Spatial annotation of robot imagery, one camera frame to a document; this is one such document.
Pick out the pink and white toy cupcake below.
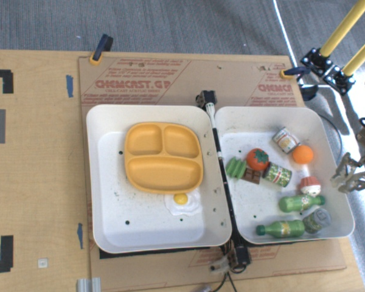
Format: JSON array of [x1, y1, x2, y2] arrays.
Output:
[[298, 164, 322, 198]]

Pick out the orange ball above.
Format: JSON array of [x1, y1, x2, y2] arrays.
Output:
[[291, 144, 315, 165]]

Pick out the grey can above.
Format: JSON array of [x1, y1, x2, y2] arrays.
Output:
[[302, 207, 332, 234]]

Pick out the green bottle with white label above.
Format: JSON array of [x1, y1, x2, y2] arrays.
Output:
[[278, 194, 326, 214]]

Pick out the white and yellow can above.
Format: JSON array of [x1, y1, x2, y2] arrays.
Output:
[[272, 127, 301, 155]]

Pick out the green and white can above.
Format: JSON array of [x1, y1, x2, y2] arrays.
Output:
[[262, 162, 293, 188]]

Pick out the green bottle with yellow label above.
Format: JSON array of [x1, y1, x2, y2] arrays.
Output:
[[255, 219, 307, 239]]

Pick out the red tomato with green top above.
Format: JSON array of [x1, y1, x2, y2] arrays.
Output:
[[246, 148, 270, 172]]

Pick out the white plastic tray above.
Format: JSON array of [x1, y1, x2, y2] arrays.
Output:
[[214, 106, 356, 245], [85, 103, 233, 254]]

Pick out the brown chocolate bar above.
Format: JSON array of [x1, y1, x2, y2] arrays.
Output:
[[242, 167, 262, 185]]

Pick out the green ribbed toy vegetable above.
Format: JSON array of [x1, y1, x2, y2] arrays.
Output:
[[224, 156, 248, 179]]

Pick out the thin black and white rod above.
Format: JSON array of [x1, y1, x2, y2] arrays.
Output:
[[204, 101, 238, 246]]

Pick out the white and yellow fried egg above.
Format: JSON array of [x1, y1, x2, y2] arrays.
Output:
[[164, 190, 203, 217]]

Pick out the orange divided plate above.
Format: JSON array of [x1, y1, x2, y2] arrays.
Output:
[[123, 122, 204, 195]]

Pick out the brown cardboard board red print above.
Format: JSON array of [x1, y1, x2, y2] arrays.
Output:
[[78, 50, 348, 292]]

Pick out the black block with thin wires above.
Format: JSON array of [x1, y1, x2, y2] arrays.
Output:
[[195, 89, 217, 108], [229, 244, 252, 270]]

